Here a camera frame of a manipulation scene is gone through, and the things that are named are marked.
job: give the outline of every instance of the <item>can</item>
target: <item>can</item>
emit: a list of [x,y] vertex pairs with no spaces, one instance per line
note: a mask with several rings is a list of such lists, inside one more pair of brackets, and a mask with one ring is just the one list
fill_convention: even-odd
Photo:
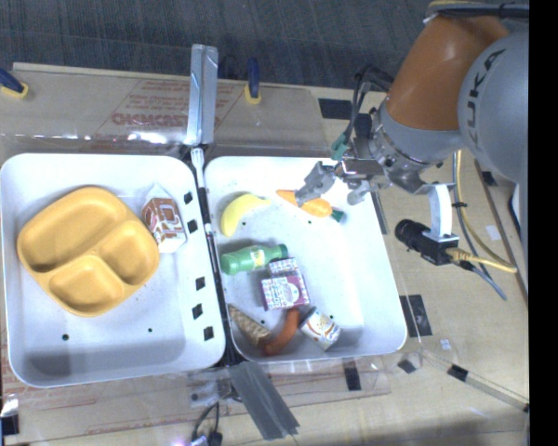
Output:
[[312,308],[299,325],[299,329],[322,350],[327,350],[339,339],[340,327],[324,312]]

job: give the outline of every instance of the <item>banana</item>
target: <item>banana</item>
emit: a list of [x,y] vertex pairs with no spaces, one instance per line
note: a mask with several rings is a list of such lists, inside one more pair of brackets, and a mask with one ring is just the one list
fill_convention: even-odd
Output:
[[252,193],[240,195],[232,200],[227,205],[227,208],[223,210],[219,223],[221,232],[228,238],[231,238],[238,228],[238,223],[240,223],[240,220],[247,212],[269,204],[271,204],[271,200],[260,198]]

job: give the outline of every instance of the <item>yellow plate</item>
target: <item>yellow plate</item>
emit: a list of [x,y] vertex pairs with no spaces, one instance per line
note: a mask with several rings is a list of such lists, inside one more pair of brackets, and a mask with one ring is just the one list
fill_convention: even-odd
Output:
[[147,227],[99,187],[75,190],[38,213],[21,230],[17,253],[56,302],[86,317],[119,305],[159,266]]

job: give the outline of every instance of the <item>dark floor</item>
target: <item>dark floor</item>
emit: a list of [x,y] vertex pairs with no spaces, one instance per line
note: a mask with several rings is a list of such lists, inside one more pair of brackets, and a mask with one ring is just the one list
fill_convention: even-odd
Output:
[[[187,74],[192,44],[223,76],[352,87],[372,62],[395,76],[433,0],[0,0],[0,66],[24,61]],[[529,0],[470,0],[488,4]]]

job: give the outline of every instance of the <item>toy bottle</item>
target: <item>toy bottle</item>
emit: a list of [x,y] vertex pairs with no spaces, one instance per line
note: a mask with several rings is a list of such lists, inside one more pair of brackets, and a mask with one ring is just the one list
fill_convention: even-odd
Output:
[[241,271],[264,268],[272,259],[287,256],[289,256],[289,253],[284,244],[277,244],[276,246],[255,244],[221,255],[221,270],[225,274],[233,275]]

